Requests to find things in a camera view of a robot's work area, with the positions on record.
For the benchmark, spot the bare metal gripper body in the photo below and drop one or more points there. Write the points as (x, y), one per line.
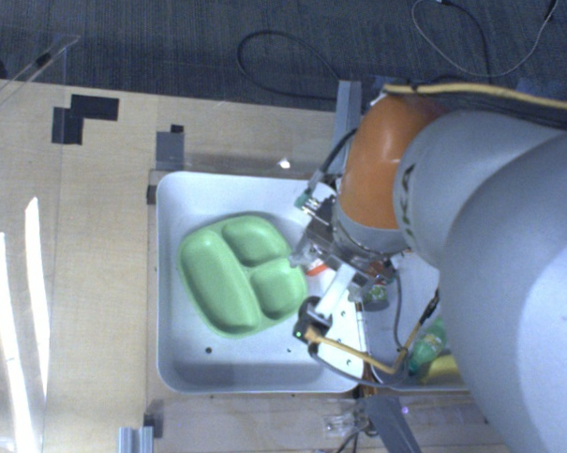
(322, 229)

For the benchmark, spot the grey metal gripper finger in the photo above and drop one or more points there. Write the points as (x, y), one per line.
(301, 255)
(363, 286)

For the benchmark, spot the orange carrot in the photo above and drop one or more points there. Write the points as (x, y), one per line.
(317, 269)

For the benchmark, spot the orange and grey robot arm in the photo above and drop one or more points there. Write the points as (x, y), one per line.
(489, 239)

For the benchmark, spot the green can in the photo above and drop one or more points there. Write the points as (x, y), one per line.
(377, 297)

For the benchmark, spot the green divided plate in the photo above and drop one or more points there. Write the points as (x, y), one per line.
(225, 279)

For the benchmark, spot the green plastic bottle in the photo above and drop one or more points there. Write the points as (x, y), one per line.
(428, 344)

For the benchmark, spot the white plastic tray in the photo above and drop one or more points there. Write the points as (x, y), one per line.
(240, 360)

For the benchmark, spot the black cylinder on white bracket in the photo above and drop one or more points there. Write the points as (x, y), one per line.
(313, 321)

